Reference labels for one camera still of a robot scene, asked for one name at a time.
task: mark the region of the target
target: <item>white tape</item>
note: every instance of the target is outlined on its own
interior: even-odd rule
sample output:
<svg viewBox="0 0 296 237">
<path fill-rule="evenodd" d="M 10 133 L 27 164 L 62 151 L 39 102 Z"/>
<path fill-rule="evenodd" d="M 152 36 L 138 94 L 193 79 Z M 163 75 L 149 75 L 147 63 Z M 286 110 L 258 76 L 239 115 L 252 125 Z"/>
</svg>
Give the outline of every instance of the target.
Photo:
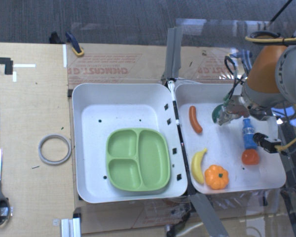
<svg viewBox="0 0 296 237">
<path fill-rule="evenodd" d="M 36 64 L 14 64 L 14 68 L 35 68 Z"/>
<path fill-rule="evenodd" d="M 54 219 L 53 220 L 53 226 L 57 227 L 60 224 L 60 219 Z"/>
<path fill-rule="evenodd" d="M 16 82 L 16 71 L 13 71 L 12 80 L 13 82 Z"/>
<path fill-rule="evenodd" d="M 67 67 L 67 48 L 66 44 L 63 44 L 63 59 L 64 59 L 64 68 Z"/>
</svg>

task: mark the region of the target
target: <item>blue clamp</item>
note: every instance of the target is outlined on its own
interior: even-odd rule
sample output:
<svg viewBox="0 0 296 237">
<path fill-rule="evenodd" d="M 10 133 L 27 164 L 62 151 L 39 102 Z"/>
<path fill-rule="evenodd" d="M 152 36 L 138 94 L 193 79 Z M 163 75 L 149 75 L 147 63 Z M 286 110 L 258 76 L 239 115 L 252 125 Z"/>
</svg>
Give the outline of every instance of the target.
<svg viewBox="0 0 296 237">
<path fill-rule="evenodd" d="M 68 42 L 70 42 L 73 46 L 73 52 L 75 53 L 76 56 L 81 57 L 84 55 L 84 50 L 80 47 L 78 41 L 74 37 L 74 35 L 68 31 L 66 32 L 66 37 Z"/>
</svg>

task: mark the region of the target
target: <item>green plate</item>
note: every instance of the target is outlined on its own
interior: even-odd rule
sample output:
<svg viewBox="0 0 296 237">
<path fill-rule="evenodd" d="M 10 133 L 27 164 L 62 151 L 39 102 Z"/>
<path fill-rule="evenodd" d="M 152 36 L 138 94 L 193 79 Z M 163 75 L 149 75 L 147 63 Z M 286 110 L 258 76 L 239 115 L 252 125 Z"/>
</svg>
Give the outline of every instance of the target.
<svg viewBox="0 0 296 237">
<path fill-rule="evenodd" d="M 116 130 L 107 140 L 106 166 L 109 180 L 121 190 L 159 190 L 170 179 L 166 140 L 152 129 Z"/>
</svg>

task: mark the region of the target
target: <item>wooden table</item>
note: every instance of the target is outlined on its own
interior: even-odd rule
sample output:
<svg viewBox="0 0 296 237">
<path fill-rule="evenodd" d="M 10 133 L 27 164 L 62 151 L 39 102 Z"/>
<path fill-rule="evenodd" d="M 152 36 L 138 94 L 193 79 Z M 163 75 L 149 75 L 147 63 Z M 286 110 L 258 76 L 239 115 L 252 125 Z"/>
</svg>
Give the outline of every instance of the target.
<svg viewBox="0 0 296 237">
<path fill-rule="evenodd" d="M 0 65 L 2 191 L 13 207 L 13 216 L 4 228 L 0 228 L 0 237 L 58 237 L 60 220 L 73 217 L 72 158 L 64 164 L 51 166 L 40 160 L 37 147 L 48 134 L 58 133 L 68 139 L 72 136 L 63 47 L 0 43 L 0 57 L 9 57 L 14 64 L 35 64 L 32 68 L 14 68 L 16 81 L 12 75 L 5 75 L 4 65 Z M 45 144 L 43 152 L 47 158 L 57 160 L 66 154 L 66 146 L 62 142 L 50 140 Z M 282 201 L 279 208 L 282 214 L 274 217 L 276 221 L 273 224 L 286 225 L 285 234 L 291 234 L 292 228 Z M 232 218 L 223 223 L 231 236 L 241 236 L 246 233 L 246 222 L 246 219 Z M 164 236 L 164 233 L 164 227 L 153 227 L 87 236 L 145 237 Z M 197 235 L 208 236 L 204 226 L 198 228 Z"/>
</svg>

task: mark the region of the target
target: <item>metal ring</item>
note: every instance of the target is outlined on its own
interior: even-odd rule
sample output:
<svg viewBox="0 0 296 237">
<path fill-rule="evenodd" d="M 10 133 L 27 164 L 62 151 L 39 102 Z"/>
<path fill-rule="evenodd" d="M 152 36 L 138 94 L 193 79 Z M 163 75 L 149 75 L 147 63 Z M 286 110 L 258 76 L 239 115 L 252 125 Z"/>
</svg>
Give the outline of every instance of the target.
<svg viewBox="0 0 296 237">
<path fill-rule="evenodd" d="M 66 143 L 66 145 L 67 145 L 67 147 L 68 147 L 68 152 L 67 152 L 67 155 L 66 155 L 63 159 L 61 159 L 61 160 L 57 160 L 57 161 L 52 161 L 52 160 L 48 160 L 48 159 L 46 159 L 46 158 L 43 156 L 43 154 L 42 154 L 42 152 L 41 152 L 41 148 L 42 148 L 44 142 L 45 142 L 46 140 L 49 140 L 49 139 L 61 139 L 62 141 L 64 141 L 64 142 Z M 69 141 L 66 137 L 64 137 L 64 136 L 61 135 L 61 134 L 56 134 L 56 133 L 54 133 L 54 134 L 46 135 L 46 136 L 43 137 L 43 138 L 41 139 L 41 141 L 39 142 L 39 145 L 38 145 L 38 155 L 39 155 L 40 159 L 41 159 L 43 162 L 45 162 L 45 163 L 47 163 L 47 164 L 49 164 L 49 165 L 59 165 L 59 164 L 64 163 L 66 160 L 68 160 L 68 158 L 70 157 L 70 154 L 71 154 L 71 143 L 70 143 L 70 141 Z"/>
</svg>

